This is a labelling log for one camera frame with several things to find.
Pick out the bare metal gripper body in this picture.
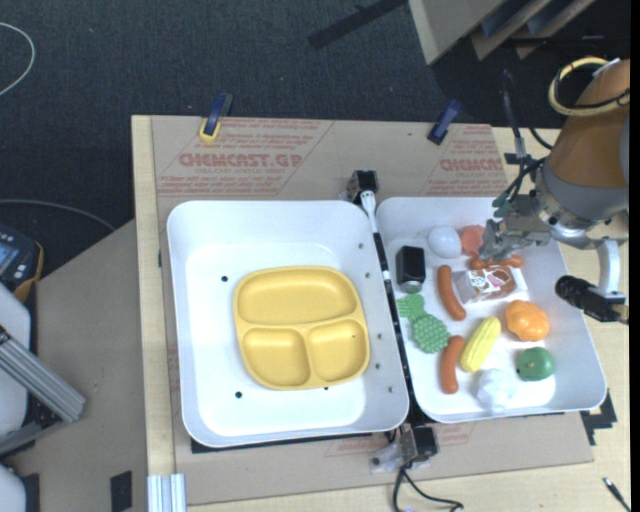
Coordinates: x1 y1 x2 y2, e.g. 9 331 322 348
499 194 628 250

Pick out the pink toy food piece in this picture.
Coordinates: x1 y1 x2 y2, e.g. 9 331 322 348
459 224 487 257

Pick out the white egg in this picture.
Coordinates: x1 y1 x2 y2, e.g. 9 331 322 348
427 225 463 260

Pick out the orange sausage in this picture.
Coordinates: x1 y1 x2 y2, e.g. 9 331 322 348
439 334 467 395
436 264 468 322

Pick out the orange toy pepper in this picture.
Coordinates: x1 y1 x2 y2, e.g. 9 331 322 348
504 299 551 343

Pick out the yellow corn cob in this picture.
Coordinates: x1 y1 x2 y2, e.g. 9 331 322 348
459 315 503 374

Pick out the thin black and white rod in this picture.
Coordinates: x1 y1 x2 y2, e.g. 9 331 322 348
360 190 414 427

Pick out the green toy pineapple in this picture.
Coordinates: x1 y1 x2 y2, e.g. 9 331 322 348
395 293 451 355

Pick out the green apple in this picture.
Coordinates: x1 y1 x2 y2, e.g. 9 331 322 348
516 346 557 383

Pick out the white plastic tray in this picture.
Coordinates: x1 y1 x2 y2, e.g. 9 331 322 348
374 195 608 425
166 199 411 448

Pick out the white crumpled toy food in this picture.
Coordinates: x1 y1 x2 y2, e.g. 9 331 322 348
475 368 519 414

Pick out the yellow divided plate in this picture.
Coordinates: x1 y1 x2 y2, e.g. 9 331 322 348
232 265 372 392

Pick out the brown cardboard board red print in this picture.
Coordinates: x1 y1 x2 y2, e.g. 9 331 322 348
149 115 596 506

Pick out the black cylinder on white bracket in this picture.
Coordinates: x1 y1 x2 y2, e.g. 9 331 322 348
554 238 629 324

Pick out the black block with thin wires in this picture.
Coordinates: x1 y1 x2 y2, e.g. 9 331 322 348
348 169 379 202
369 423 441 474

